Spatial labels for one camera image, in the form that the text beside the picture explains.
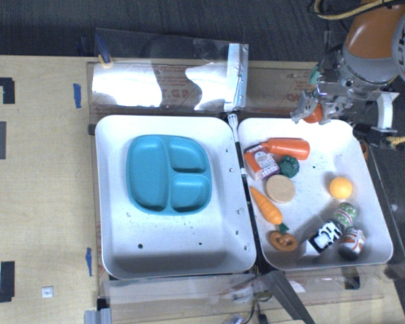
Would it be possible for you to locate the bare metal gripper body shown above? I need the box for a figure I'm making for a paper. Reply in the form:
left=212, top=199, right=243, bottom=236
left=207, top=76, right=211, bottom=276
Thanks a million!
left=315, top=75, right=385, bottom=114

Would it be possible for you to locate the small orange round toy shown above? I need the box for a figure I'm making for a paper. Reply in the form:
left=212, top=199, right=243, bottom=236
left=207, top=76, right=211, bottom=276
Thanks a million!
left=302, top=103, right=324, bottom=125

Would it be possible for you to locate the orange bottle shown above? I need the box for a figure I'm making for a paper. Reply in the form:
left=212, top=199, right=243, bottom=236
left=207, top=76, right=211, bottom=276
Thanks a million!
left=261, top=137, right=311, bottom=161

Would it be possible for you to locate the green broccoli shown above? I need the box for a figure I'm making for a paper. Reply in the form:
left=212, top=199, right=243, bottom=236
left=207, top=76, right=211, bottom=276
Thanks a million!
left=277, top=155, right=301, bottom=179

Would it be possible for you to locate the pink and orange packet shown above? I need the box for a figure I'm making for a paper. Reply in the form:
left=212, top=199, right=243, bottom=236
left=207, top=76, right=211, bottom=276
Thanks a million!
left=243, top=144, right=281, bottom=182

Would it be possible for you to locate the orange ball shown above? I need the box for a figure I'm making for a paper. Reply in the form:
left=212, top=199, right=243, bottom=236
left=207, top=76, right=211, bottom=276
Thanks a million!
left=328, top=176, right=354, bottom=200

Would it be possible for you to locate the white plastic tray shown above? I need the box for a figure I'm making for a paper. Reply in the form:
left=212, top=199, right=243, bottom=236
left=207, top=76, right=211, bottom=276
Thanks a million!
left=94, top=114, right=258, bottom=280
left=237, top=117, right=394, bottom=272

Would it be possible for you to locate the tan round biscuit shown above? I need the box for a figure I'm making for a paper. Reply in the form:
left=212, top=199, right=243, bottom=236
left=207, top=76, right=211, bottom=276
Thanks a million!
left=264, top=173, right=296, bottom=204

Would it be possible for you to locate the green and white can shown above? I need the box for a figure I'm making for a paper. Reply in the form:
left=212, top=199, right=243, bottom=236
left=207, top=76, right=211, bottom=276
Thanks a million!
left=331, top=202, right=358, bottom=230

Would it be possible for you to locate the orange carrot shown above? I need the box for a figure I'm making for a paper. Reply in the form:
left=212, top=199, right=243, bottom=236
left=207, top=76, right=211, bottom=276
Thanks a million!
left=249, top=186, right=290, bottom=234

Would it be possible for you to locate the black and white carton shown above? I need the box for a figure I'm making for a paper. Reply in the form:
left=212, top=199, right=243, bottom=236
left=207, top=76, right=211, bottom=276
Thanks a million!
left=296, top=219, right=345, bottom=260

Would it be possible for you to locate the orange and white can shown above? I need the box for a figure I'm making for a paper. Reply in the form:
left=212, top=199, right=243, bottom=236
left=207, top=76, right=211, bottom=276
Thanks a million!
left=337, top=226, right=367, bottom=261

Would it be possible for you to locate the blue divided plate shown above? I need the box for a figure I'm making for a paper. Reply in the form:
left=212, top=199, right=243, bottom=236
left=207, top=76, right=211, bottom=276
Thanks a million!
left=125, top=134, right=213, bottom=216

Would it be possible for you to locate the black cylinder on white bracket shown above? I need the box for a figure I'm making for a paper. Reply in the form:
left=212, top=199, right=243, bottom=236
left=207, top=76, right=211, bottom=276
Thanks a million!
left=352, top=92, right=400, bottom=149

